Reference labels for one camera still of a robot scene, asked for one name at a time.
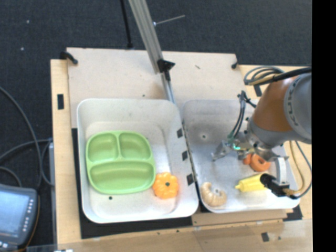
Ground green divided plate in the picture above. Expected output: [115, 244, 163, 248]
[86, 131, 157, 195]

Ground pale wood board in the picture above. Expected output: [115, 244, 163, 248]
[65, 47, 295, 227]

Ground black cylinder on white bracket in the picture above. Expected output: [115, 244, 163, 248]
[259, 156, 290, 198]

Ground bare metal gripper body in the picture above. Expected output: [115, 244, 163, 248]
[230, 137, 282, 163]

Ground white plastic tray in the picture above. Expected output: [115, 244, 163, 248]
[76, 98, 200, 224]
[181, 99, 301, 214]

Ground orange pumpkin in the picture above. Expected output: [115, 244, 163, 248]
[152, 171, 180, 200]

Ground yellow squeeze bottle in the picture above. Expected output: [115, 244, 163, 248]
[235, 173, 265, 193]

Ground beige croissant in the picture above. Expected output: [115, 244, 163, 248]
[201, 182, 228, 208]

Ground orange doughnut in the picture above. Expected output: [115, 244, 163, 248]
[249, 153, 272, 173]

